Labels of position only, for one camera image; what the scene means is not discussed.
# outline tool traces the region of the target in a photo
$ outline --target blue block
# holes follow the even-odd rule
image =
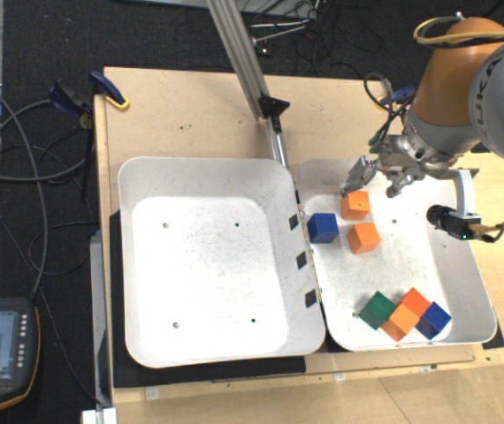
[[[313,214],[307,222],[309,239],[313,244],[330,244],[339,235],[335,214]]]
[[[451,316],[433,301],[421,316],[416,328],[421,331],[423,336],[431,340],[447,326],[450,320]]]

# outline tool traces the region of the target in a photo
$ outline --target orange cube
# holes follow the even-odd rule
[[[405,294],[403,299],[401,299],[401,303],[417,317],[421,317],[431,305],[431,302],[421,295],[415,287],[412,287],[411,290]]]
[[[382,324],[385,331],[394,341],[401,340],[419,322],[419,316],[413,314],[403,303],[400,303],[391,313],[389,319]]]
[[[347,239],[354,254],[373,251],[382,241],[373,222],[355,224],[347,233]]]
[[[363,220],[370,213],[368,192],[350,192],[340,200],[340,213],[345,220]]]

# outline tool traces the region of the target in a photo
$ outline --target toy block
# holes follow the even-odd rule
[[[416,328],[423,336],[431,340],[447,326],[450,320],[451,316],[433,301],[421,316]]]
[[[347,239],[353,254],[373,251],[382,241],[373,222],[355,224]]]
[[[394,341],[399,341],[407,335],[419,322],[419,316],[400,303],[385,321],[381,328],[385,331]]]
[[[330,244],[339,235],[335,214],[313,214],[307,222],[309,240],[314,244]]]
[[[431,302],[421,295],[415,287],[412,287],[409,292],[405,294],[403,299],[401,299],[401,303],[413,314],[417,315],[417,317],[421,317],[431,305]]]
[[[363,220],[370,213],[370,197],[364,190],[350,192],[340,200],[340,213],[345,220]]]
[[[394,311],[395,304],[386,297],[382,292],[377,291],[364,308],[358,317],[368,323],[373,329],[378,329],[387,321],[390,314]]]

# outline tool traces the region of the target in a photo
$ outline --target black floor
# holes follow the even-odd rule
[[[499,0],[326,0],[309,30],[277,38],[264,73],[360,79],[379,72],[393,87],[417,86],[431,51],[412,41],[414,28],[437,16],[487,12],[504,26]],[[252,23],[252,16],[245,16]],[[261,17],[258,21],[270,21]],[[3,95],[14,109],[47,99],[59,78],[89,96],[88,74],[106,65],[230,71],[207,11],[107,0],[4,0]],[[42,174],[84,156],[78,121],[40,108],[23,116]],[[0,174],[29,176],[22,139],[3,136]],[[44,186],[50,250],[42,293],[41,368],[30,396],[11,411],[13,423],[78,423],[93,409],[88,243],[96,230],[96,174],[88,204],[80,180]],[[42,254],[42,214],[35,185],[0,183],[0,296],[30,292]],[[0,422],[7,421],[6,412]]]

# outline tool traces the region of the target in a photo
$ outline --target green block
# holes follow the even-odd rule
[[[373,329],[378,329],[387,321],[394,309],[395,304],[382,292],[377,291],[358,316]]]

